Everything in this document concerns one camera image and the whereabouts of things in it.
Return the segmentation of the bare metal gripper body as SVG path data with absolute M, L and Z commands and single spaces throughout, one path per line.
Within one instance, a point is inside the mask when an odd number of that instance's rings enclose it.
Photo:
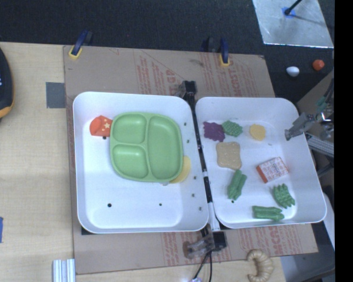
M 333 135 L 333 113 L 320 112 L 316 115 L 316 121 L 308 131 L 320 139 L 330 139 Z

